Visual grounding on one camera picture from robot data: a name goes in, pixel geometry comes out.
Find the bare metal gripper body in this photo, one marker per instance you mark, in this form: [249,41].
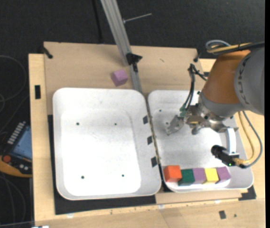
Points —
[197,117]

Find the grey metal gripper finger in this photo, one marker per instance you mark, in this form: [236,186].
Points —
[196,130]
[175,125]

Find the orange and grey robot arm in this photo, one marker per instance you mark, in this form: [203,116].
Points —
[229,79]

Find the white plastic tray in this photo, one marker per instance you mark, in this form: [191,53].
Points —
[187,148]
[101,146]

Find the purple cube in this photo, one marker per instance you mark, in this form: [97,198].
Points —
[223,173]
[199,175]
[119,78]

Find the green cube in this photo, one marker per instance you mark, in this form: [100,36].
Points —
[187,176]

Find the yellow cube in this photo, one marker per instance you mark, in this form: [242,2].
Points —
[211,175]

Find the orange cube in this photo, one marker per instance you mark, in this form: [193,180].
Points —
[172,173]

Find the brown cardboard board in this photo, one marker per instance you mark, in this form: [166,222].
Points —
[85,65]

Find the black cylinder on white bracket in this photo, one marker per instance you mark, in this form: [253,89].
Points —
[225,154]

